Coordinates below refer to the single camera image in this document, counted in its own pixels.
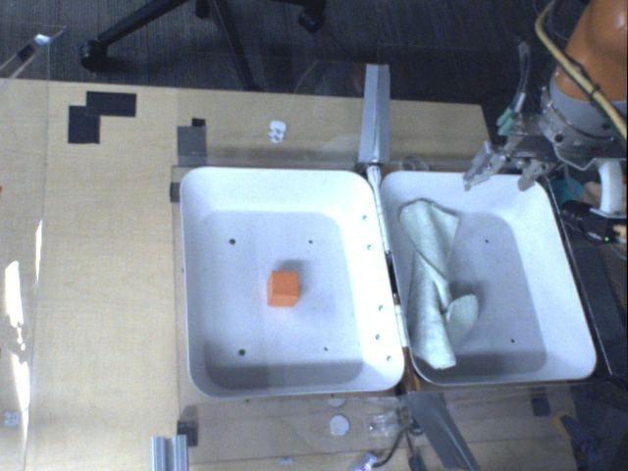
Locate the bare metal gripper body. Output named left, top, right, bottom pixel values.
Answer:
left=502, top=108, right=615, bottom=169

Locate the white plastic tray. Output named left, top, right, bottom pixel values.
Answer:
left=179, top=166, right=406, bottom=400
left=380, top=170, right=599, bottom=389

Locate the pale green cloth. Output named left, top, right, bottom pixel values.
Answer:
left=397, top=198, right=480, bottom=372

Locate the orange cube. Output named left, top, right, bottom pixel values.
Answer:
left=266, top=270, right=301, bottom=308

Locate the black cylinder on white bracket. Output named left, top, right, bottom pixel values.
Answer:
left=562, top=158, right=628, bottom=244

